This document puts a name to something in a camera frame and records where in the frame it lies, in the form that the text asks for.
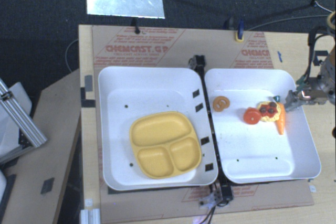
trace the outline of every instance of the metal clamp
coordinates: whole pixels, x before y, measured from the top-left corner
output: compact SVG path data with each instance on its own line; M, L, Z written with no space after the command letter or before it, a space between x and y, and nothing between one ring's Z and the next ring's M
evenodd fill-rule
M214 192L210 193L208 196L199 199L200 207L206 207L208 209L217 206L223 201L222 193L220 189L216 189Z
M6 101L6 100L8 100L8 99L10 99L12 97L13 97L13 93L11 91L5 92L4 94L0 95L0 99L2 101Z

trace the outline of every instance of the black tape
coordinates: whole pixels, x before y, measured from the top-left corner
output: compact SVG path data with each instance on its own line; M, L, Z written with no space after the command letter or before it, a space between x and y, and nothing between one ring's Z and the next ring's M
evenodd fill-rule
M200 103L199 105L197 105L197 106L195 107L196 112L200 111L202 108L203 108L203 103Z
M199 94L200 94L199 92L200 92L199 89L197 91L194 91L193 92L193 98L199 96Z
M209 136L201 139L201 146L210 142Z
M44 180L43 185L42 185L42 189L41 189L41 194L45 194L48 193L52 190L52 186L54 184L54 180L55 178L52 177L50 179Z
M1 166L1 170L10 168L10 167L16 165L18 160L19 160L19 157L16 157L15 159L12 159L11 161L5 163L4 165Z
M210 164L206 164L205 165L205 171L211 171L214 169L214 164L213 163L210 163Z
M81 98L82 108L95 108L96 107L96 101L95 100L86 99L85 87L80 88L80 98Z

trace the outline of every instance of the toy tomato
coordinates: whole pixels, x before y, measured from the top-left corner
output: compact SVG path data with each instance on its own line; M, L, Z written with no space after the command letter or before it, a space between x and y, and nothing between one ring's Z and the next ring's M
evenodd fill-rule
M257 124L261 119L261 112L255 108L248 108L244 113L244 121L247 124Z

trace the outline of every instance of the white tray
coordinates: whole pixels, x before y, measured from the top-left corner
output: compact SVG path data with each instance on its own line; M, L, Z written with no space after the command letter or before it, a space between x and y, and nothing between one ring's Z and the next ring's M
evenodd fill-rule
M210 104L223 95L230 107L212 110L219 154L225 175L235 183L314 178L319 157L302 107L286 114L285 133L274 122L249 125L245 110L279 95L284 102L295 90L293 78L282 70L211 69L205 75Z
M202 83L186 68L107 67L98 77L103 175L116 190L209 185L218 174ZM145 176L129 141L131 124L146 115L178 111L193 124L201 145L198 168L171 178Z

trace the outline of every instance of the black clip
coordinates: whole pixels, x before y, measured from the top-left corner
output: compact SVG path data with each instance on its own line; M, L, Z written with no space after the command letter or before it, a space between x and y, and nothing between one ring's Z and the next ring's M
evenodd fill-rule
M194 55L194 57L191 58L188 63L188 67L193 70L197 69L197 67L204 68L205 66L206 66L206 61L205 61L204 55Z
M138 20L136 18L133 18L132 19L132 22L131 22L131 26L134 26L135 27L135 33L138 35L140 34L140 29L139 29L139 25L138 25Z
M0 95L0 99L2 101L6 101L12 97L13 97L13 93L11 91L5 92L4 94Z

